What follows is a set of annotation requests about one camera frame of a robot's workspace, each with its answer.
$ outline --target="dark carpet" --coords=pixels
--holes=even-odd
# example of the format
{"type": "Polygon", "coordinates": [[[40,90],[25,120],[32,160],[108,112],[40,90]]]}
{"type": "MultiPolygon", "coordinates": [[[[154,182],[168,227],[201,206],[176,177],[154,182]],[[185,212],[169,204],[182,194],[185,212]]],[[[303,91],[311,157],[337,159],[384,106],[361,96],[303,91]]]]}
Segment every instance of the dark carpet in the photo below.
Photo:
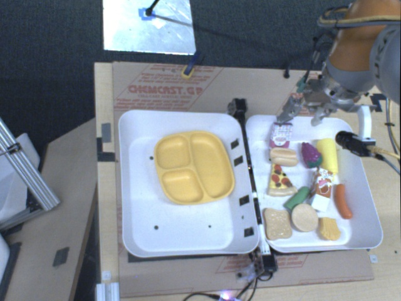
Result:
{"type": "MultiPolygon", "coordinates": [[[[352,1],[190,0],[202,64],[306,69],[318,16],[352,1]]],[[[94,62],[189,60],[103,50],[102,0],[0,0],[0,13],[0,117],[40,152],[94,117],[94,62]]]]}

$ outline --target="black clip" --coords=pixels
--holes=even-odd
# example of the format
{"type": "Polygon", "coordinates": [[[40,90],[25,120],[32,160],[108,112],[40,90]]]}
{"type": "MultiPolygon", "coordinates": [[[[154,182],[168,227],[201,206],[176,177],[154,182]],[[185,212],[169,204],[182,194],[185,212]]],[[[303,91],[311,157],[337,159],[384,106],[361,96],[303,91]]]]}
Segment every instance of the black clip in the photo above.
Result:
{"type": "Polygon", "coordinates": [[[14,154],[19,152],[22,149],[21,144],[20,143],[15,143],[11,146],[9,146],[5,152],[0,152],[0,156],[6,155],[8,154],[14,154]]]}
{"type": "Polygon", "coordinates": [[[370,100],[372,101],[372,104],[376,105],[375,112],[383,112],[379,100],[386,100],[385,95],[382,93],[374,93],[373,96],[370,96],[370,100]]]}

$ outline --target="white tray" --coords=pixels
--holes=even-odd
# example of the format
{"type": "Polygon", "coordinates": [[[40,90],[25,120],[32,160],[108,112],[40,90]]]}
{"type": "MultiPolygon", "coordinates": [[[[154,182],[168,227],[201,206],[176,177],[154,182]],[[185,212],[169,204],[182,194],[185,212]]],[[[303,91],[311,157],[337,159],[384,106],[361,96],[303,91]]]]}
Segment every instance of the white tray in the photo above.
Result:
{"type": "MultiPolygon", "coordinates": [[[[271,172],[269,162],[268,140],[275,116],[255,115],[249,118],[246,124],[249,139],[249,150],[254,170],[255,183],[261,210],[264,208],[285,209],[283,204],[290,196],[284,198],[268,196],[268,179],[271,172]]],[[[289,148],[296,150],[299,163],[295,167],[284,167],[291,182],[297,188],[310,186],[313,170],[305,168],[300,155],[302,142],[316,144],[324,138],[335,138],[341,130],[351,132],[350,126],[343,120],[325,118],[319,126],[312,127],[309,117],[296,117],[291,121],[294,125],[289,148]]],[[[342,183],[346,188],[346,200],[353,212],[350,220],[341,218],[333,200],[327,212],[318,212],[319,217],[335,218],[341,231],[337,241],[328,241],[318,236],[318,230],[304,233],[292,226],[293,235],[288,239],[268,241],[269,245],[283,253],[324,251],[324,250],[351,250],[360,248],[374,248],[382,242],[383,231],[372,194],[366,179],[365,170],[359,157],[348,150],[338,147],[338,175],[335,184],[342,183]]]]}
{"type": "Polygon", "coordinates": [[[132,110],[119,124],[123,242],[139,257],[248,253],[259,242],[258,224],[238,122],[226,114],[132,110]],[[217,135],[229,155],[236,184],[219,201],[179,205],[159,182],[156,143],[179,132],[205,130],[217,135]],[[239,145],[231,149],[231,143],[239,145]],[[234,166],[242,156],[243,163],[234,166]],[[249,202],[240,205],[241,198],[249,202]]]}
{"type": "Polygon", "coordinates": [[[9,257],[10,257],[10,249],[6,241],[0,235],[0,282],[3,279],[3,275],[6,270],[9,257]]]}

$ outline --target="blue tape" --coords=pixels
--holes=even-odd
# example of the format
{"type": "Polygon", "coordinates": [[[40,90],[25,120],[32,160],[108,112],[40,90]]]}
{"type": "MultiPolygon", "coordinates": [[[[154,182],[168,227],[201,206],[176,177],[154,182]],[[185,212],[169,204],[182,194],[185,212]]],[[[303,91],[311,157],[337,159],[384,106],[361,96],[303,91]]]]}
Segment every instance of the blue tape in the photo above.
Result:
{"type": "Polygon", "coordinates": [[[183,74],[185,76],[188,76],[191,72],[191,70],[194,68],[194,65],[196,64],[196,61],[198,60],[199,56],[201,55],[200,52],[196,51],[193,55],[193,57],[190,59],[187,68],[184,70],[183,74]]]}
{"type": "Polygon", "coordinates": [[[152,14],[150,16],[146,15],[146,9],[147,8],[140,8],[138,9],[138,14],[140,16],[140,18],[144,21],[150,21],[153,20],[154,18],[156,18],[156,14],[152,11],[152,14]]]}

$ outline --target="toy bread slice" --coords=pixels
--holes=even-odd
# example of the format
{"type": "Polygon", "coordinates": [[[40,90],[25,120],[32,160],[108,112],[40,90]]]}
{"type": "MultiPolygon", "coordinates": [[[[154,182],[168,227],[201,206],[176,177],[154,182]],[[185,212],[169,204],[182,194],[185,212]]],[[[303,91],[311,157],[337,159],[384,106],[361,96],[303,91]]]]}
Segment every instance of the toy bread slice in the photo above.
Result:
{"type": "Polygon", "coordinates": [[[341,232],[334,218],[320,218],[319,225],[319,232],[326,240],[336,241],[340,238],[341,232]]]}
{"type": "Polygon", "coordinates": [[[266,208],[263,210],[266,236],[269,240],[289,238],[293,234],[289,221],[289,213],[285,210],[266,208]]]}
{"type": "Polygon", "coordinates": [[[273,164],[269,180],[269,195],[287,196],[293,195],[298,190],[293,186],[286,173],[283,172],[279,164],[273,164]]]}
{"type": "Polygon", "coordinates": [[[272,148],[270,150],[270,159],[273,164],[282,166],[295,166],[298,163],[295,150],[289,148],[272,148]]]}

